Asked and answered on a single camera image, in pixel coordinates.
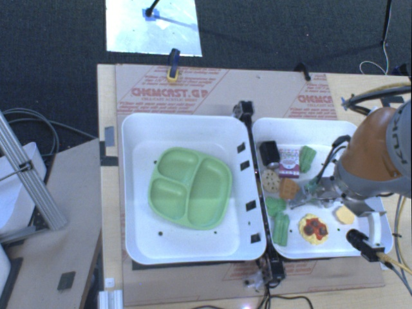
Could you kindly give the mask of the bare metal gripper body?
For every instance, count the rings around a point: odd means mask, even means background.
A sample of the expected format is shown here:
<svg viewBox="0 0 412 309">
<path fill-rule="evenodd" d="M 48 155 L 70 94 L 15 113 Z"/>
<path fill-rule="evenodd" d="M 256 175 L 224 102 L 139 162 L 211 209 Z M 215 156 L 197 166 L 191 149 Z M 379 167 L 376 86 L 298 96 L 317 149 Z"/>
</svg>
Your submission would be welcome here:
<svg viewBox="0 0 412 309">
<path fill-rule="evenodd" d="M 313 197 L 323 206 L 331 207 L 335 202 L 341 203 L 346 195 L 338 187 L 333 176 L 322 177 L 315 187 Z"/>
</svg>

